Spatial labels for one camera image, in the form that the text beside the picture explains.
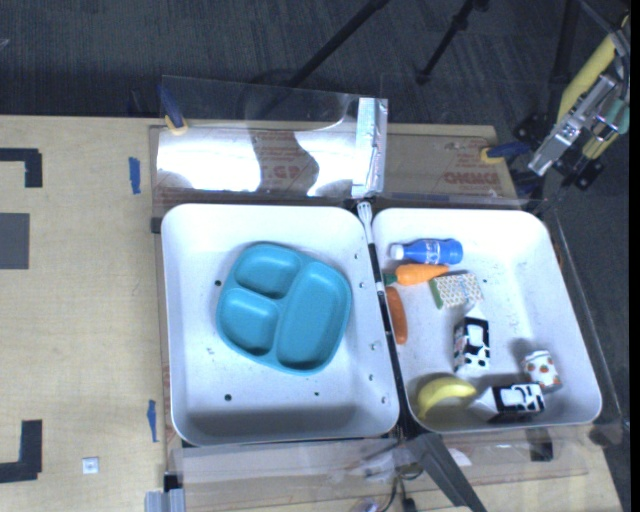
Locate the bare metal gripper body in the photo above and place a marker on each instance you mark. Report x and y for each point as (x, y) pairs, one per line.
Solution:
(597, 102)

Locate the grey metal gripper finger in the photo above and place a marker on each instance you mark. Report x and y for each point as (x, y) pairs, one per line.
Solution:
(550, 147)

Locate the brown cardboard board, red print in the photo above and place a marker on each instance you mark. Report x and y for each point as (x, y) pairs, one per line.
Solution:
(450, 175)

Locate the white plastic tray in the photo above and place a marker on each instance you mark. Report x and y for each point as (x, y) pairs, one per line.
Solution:
(200, 390)
(525, 280)

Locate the blue bottle with white cap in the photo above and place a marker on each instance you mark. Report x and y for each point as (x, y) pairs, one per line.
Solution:
(430, 251)

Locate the patterned packet with green edge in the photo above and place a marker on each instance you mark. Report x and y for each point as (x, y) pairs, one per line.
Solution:
(456, 290)

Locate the orange carrot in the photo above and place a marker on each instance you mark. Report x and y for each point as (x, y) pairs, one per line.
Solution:
(420, 274)

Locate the black and white cow carton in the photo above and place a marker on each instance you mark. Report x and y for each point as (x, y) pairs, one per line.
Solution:
(471, 345)
(517, 399)

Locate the white can with orange print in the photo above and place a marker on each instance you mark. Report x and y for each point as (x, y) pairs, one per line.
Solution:
(541, 369)

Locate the orange sausage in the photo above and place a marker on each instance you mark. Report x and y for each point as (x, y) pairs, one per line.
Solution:
(398, 315)

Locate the yellow banana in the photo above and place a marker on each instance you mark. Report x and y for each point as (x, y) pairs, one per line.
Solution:
(442, 392)

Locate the blue divided plate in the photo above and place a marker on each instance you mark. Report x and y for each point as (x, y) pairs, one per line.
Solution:
(305, 320)

